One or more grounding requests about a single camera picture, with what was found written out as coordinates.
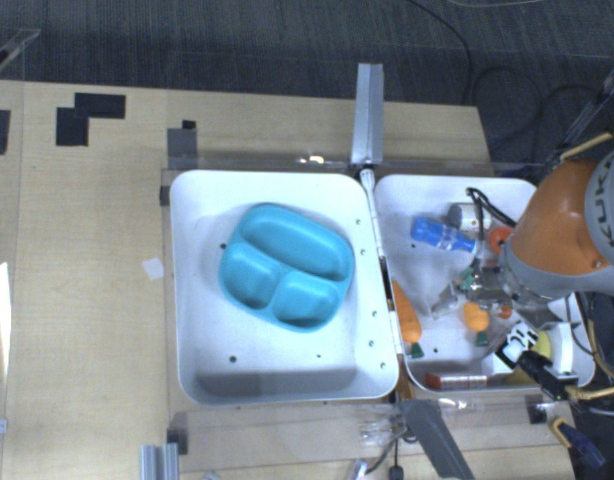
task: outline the table surface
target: table surface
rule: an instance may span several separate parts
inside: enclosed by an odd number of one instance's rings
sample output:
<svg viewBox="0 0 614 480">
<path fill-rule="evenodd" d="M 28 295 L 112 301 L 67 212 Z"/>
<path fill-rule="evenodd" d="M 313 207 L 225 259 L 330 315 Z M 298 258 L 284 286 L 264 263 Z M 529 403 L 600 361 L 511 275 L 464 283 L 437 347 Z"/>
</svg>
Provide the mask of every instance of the table surface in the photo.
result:
<svg viewBox="0 0 614 480">
<path fill-rule="evenodd" d="M 76 92 L 123 94 L 126 117 L 92 119 L 88 147 L 57 147 L 56 108 L 73 107 Z M 163 259 L 158 191 L 167 128 L 196 121 L 201 154 L 344 159 L 354 102 L 0 81 L 0 108 L 12 111 L 9 149 L 0 156 L 0 214 L 9 216 L 0 221 L 0 254 L 13 282 L 6 378 L 0 370 L 0 418 L 8 420 L 0 478 L 137 478 L 140 446 L 162 444 L 169 425 L 165 287 L 143 267 Z M 488 160 L 469 107 L 387 103 L 385 153 Z M 546 425 L 528 424 L 522 397 L 491 403 L 497 412 L 476 411 L 468 426 L 461 417 L 447 421 L 477 478 L 573 478 L 567 451 Z M 316 460 L 317 422 L 244 418 L 240 427 L 221 426 L 233 411 L 200 411 L 212 462 L 182 478 L 199 479 L 209 467 L 221 479 L 344 478 L 353 454 L 363 453 L 346 410 L 329 422 L 348 432 L 325 461 Z M 568 414 L 566 405 L 553 410 Z M 501 414 L 506 421 L 494 421 Z M 313 454 L 274 449 L 287 435 Z M 437 478 L 418 445 L 401 451 L 408 476 Z"/>
</svg>

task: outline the blue plate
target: blue plate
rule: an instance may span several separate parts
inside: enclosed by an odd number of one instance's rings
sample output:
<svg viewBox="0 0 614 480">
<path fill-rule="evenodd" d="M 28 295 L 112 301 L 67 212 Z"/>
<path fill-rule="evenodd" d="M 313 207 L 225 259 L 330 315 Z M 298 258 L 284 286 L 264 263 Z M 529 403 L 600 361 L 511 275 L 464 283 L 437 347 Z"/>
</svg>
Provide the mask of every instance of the blue plate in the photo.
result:
<svg viewBox="0 0 614 480">
<path fill-rule="evenodd" d="M 354 255 L 338 233 L 299 213 L 262 204 L 242 218 L 220 262 L 236 306 L 294 331 L 313 331 L 340 307 Z"/>
</svg>

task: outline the black cable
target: black cable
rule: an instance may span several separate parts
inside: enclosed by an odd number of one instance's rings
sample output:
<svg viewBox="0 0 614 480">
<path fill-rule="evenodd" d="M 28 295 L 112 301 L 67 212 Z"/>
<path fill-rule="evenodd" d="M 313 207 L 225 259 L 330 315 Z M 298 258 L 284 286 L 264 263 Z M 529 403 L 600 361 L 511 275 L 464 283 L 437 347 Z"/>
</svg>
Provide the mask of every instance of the black cable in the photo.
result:
<svg viewBox="0 0 614 480">
<path fill-rule="evenodd" d="M 476 203 L 476 200 L 478 200 L 478 203 L 476 204 L 482 205 L 482 207 L 487 210 L 492 215 L 492 217 L 495 217 L 506 226 L 509 226 L 511 228 L 516 227 L 517 222 L 509 215 L 504 213 L 502 210 L 500 210 L 498 207 L 494 206 L 494 204 L 489 200 L 489 198 L 480 190 L 478 190 L 477 188 L 468 187 L 466 192 L 467 195 L 472 198 L 474 203 Z"/>
<path fill-rule="evenodd" d="M 571 322 L 571 306 L 569 305 L 569 297 L 565 297 L 565 308 L 567 309 L 567 322 L 572 323 Z M 576 333 L 574 332 L 574 329 L 572 328 L 571 330 L 571 337 L 574 339 L 574 343 L 578 346 L 578 348 L 580 350 L 582 350 L 585 354 L 594 357 L 594 353 L 589 350 L 587 347 L 585 347 L 579 340 L 578 337 L 576 336 Z"/>
<path fill-rule="evenodd" d="M 527 80 L 527 82 L 529 83 L 531 87 L 532 93 L 533 93 L 535 110 L 531 118 L 528 119 L 528 121 L 524 125 L 522 125 L 517 130 L 507 133 L 506 135 L 503 135 L 501 137 L 495 137 L 495 140 L 493 140 L 493 144 L 498 143 L 498 142 L 506 143 L 508 140 L 529 130 L 532 126 L 534 126 L 536 121 L 541 117 L 542 109 L 543 109 L 543 98 L 540 96 L 540 89 L 538 88 L 538 84 L 536 84 L 536 82 L 534 82 L 534 80 L 531 77 L 527 76 L 522 71 L 516 70 L 514 68 L 510 68 L 507 66 L 503 66 L 502 64 L 490 66 L 484 69 L 483 71 L 481 71 L 480 73 L 478 73 L 478 75 L 474 78 L 474 81 L 472 82 L 472 86 L 471 86 L 471 91 L 469 93 L 469 102 L 472 105 L 478 106 L 478 102 L 477 102 L 478 89 L 480 85 L 482 84 L 483 80 L 487 78 L 488 76 L 490 76 L 491 74 L 497 73 L 497 72 L 510 73 L 517 78 L 522 78 L 522 79 Z"/>
<path fill-rule="evenodd" d="M 560 94 L 561 92 L 565 92 L 565 91 L 575 91 L 575 90 L 583 90 L 583 91 L 589 91 L 589 92 L 594 92 L 593 87 L 589 87 L 588 85 L 583 85 L 583 84 L 563 84 L 563 85 L 559 85 L 558 87 L 554 88 L 551 90 L 551 92 L 549 92 L 547 94 L 547 96 L 545 96 L 544 98 L 542 98 L 541 104 L 540 104 L 540 112 L 537 118 L 537 123 L 536 123 L 536 127 L 534 128 L 534 137 L 532 139 L 531 142 L 531 149 L 529 152 L 529 161 L 530 162 L 535 162 L 536 161 L 536 146 L 538 145 L 538 139 L 539 139 L 539 132 L 541 129 L 541 125 L 543 123 L 543 120 L 546 116 L 545 113 L 545 109 L 547 107 L 547 103 L 549 103 L 549 101 L 551 101 L 552 99 L 554 99 L 558 94 Z"/>
<path fill-rule="evenodd" d="M 385 459 L 389 455 L 389 452 L 391 452 L 392 448 L 394 447 L 394 445 L 396 444 L 398 439 L 400 439 L 400 436 L 398 436 L 398 437 L 392 439 L 391 441 L 389 441 L 389 444 L 387 444 L 387 446 L 385 446 L 385 449 L 383 450 L 383 453 L 381 453 L 380 457 L 378 457 L 378 459 L 376 459 L 376 462 L 374 462 L 371 466 L 369 466 L 367 468 L 367 471 L 365 471 L 365 475 L 373 473 L 374 471 L 376 471 L 380 467 L 380 465 L 383 462 L 385 462 Z"/>
<path fill-rule="evenodd" d="M 471 52 L 469 50 L 469 46 L 467 45 L 467 41 L 465 41 L 463 36 L 461 36 L 460 33 L 452 25 L 450 25 L 447 21 L 445 21 L 443 18 L 438 16 L 438 14 L 436 14 L 434 11 L 428 9 L 422 4 L 419 4 L 415 0 L 404 0 L 404 1 L 410 3 L 414 7 L 420 9 L 421 11 L 429 14 L 432 18 L 437 20 L 439 23 L 444 25 L 449 31 L 451 31 L 451 33 L 454 34 L 454 36 L 456 36 L 458 41 L 460 41 L 460 44 L 462 45 L 463 50 L 465 52 L 465 59 L 467 61 L 467 69 L 466 69 L 467 75 L 465 77 L 465 87 L 463 88 L 463 93 L 460 98 L 460 104 L 464 105 L 465 103 L 467 103 L 467 96 L 469 95 L 469 90 L 471 87 L 471 77 L 472 77 L 472 71 L 473 71 L 473 61 L 471 57 Z"/>
<path fill-rule="evenodd" d="M 394 465 L 387 472 L 389 480 L 405 480 L 405 471 L 398 465 L 398 440 L 394 448 Z"/>
<path fill-rule="evenodd" d="M 591 293 L 591 295 L 589 295 L 588 297 L 585 296 L 585 294 L 580 293 L 580 292 L 574 292 L 574 295 L 576 296 L 576 301 L 578 302 L 578 306 L 580 307 L 580 312 L 581 312 L 581 317 L 583 318 L 583 321 L 586 323 L 588 320 L 592 320 L 592 315 L 596 309 L 596 294 L 594 292 Z M 569 299 L 566 298 L 565 299 L 565 307 L 567 309 L 567 321 L 571 321 L 571 307 L 569 305 Z M 596 355 L 598 355 L 600 358 L 602 358 L 603 360 L 605 360 L 605 357 L 603 355 L 602 349 L 600 348 L 600 345 L 598 343 L 596 343 L 597 349 L 595 352 L 587 350 L 585 347 L 583 347 L 580 342 L 578 341 L 578 339 L 576 338 L 576 335 L 574 334 L 573 330 L 572 330 L 572 337 L 574 339 L 574 342 L 576 343 L 576 345 L 578 345 L 578 347 L 583 350 L 583 352 L 589 354 L 590 356 L 592 356 L 593 358 L 596 357 Z M 607 384 L 609 384 L 610 386 L 614 386 L 614 379 L 611 378 L 610 375 L 608 375 L 606 372 L 605 376 L 607 377 Z M 581 412 L 582 410 L 586 410 L 587 412 L 593 412 L 590 411 L 590 408 L 595 407 L 593 405 L 593 403 L 611 403 L 614 402 L 614 395 L 610 396 L 610 397 L 606 397 L 606 398 L 602 398 L 602 399 L 598 399 L 598 400 L 594 400 L 594 401 L 589 401 L 588 403 L 582 405 L 582 407 L 578 407 L 577 404 L 574 407 L 577 407 Z"/>
</svg>

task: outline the yellow cable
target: yellow cable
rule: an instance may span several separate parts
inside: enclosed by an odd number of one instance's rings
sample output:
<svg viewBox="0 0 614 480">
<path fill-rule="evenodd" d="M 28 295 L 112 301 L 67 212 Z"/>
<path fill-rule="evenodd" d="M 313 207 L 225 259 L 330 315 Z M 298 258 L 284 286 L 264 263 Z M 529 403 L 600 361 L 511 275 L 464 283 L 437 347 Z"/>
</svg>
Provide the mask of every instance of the yellow cable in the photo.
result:
<svg viewBox="0 0 614 480">
<path fill-rule="evenodd" d="M 598 391 L 587 391 L 576 386 L 565 386 L 565 391 L 569 393 L 570 398 L 575 398 L 576 400 L 595 400 L 596 398 L 614 395 L 614 386 L 599 389 Z"/>
<path fill-rule="evenodd" d="M 589 344 L 591 345 L 592 355 L 596 364 L 600 366 L 602 371 L 604 371 L 607 375 L 609 375 L 612 379 L 614 379 L 614 371 L 611 367 L 605 362 L 605 360 L 601 357 L 598 352 L 598 344 L 596 341 L 596 329 L 594 327 L 594 322 L 591 320 L 587 321 L 587 335 L 589 336 Z"/>
<path fill-rule="evenodd" d="M 563 162 L 567 160 L 568 158 L 571 158 L 572 156 L 578 155 L 579 153 L 582 153 L 583 151 L 587 151 L 588 149 L 591 149 L 594 146 L 597 146 L 598 144 L 602 144 L 603 142 L 606 142 L 613 138 L 614 138 L 614 131 L 602 133 L 601 135 L 598 135 L 597 137 L 594 137 L 593 139 L 589 139 L 587 142 L 583 142 L 579 146 L 573 147 L 565 151 L 564 153 L 560 155 L 560 161 Z"/>
<path fill-rule="evenodd" d="M 596 361 L 596 364 L 600 366 L 600 368 L 607 375 L 614 379 L 614 371 L 610 368 L 610 366 L 605 362 L 605 360 L 600 356 L 600 353 L 598 352 L 596 329 L 594 328 L 594 322 L 592 322 L 591 320 L 587 321 L 587 335 L 589 336 L 589 344 L 591 345 L 592 356 Z M 565 390 L 569 393 L 569 396 L 571 398 L 575 398 L 577 400 L 595 400 L 596 398 L 614 395 L 614 386 L 599 389 L 597 391 L 587 391 L 585 389 L 580 389 L 576 386 L 567 386 Z"/>
</svg>

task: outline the white tray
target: white tray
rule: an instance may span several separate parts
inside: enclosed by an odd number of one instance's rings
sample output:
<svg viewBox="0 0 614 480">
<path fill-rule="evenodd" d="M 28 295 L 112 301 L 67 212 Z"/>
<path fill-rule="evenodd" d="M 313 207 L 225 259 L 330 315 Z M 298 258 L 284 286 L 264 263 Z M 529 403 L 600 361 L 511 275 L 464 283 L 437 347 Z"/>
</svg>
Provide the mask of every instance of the white tray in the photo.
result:
<svg viewBox="0 0 614 480">
<path fill-rule="evenodd" d="M 431 307 L 450 281 L 456 280 L 471 262 L 471 253 L 443 251 L 426 244 L 415 244 L 409 236 L 415 217 L 442 219 L 453 203 L 470 203 L 467 187 L 482 190 L 503 212 L 520 218 L 535 187 L 530 183 L 507 178 L 472 178 L 451 176 L 391 175 L 376 186 L 376 204 L 383 245 L 392 279 L 398 281 L 418 314 L 423 333 L 420 346 L 424 357 L 409 359 L 407 366 L 412 378 L 425 387 L 425 374 L 480 374 L 480 360 L 487 347 L 476 347 L 476 334 L 466 328 L 459 313 L 434 319 Z M 570 299 L 572 321 L 580 322 L 580 311 L 574 297 Z M 566 320 L 564 300 L 554 301 L 550 309 Z M 501 335 L 513 319 L 492 318 L 488 335 Z M 575 331 L 580 342 L 589 347 L 583 326 Z M 591 358 L 578 347 L 573 349 L 572 369 L 579 384 L 589 383 L 594 374 Z"/>
<path fill-rule="evenodd" d="M 355 272 L 336 316 L 314 332 L 272 325 L 231 304 L 218 269 L 252 206 L 276 203 L 347 239 Z M 373 399 L 398 363 L 371 219 L 362 187 L 337 174 L 189 171 L 170 192 L 178 369 L 199 404 Z"/>
</svg>

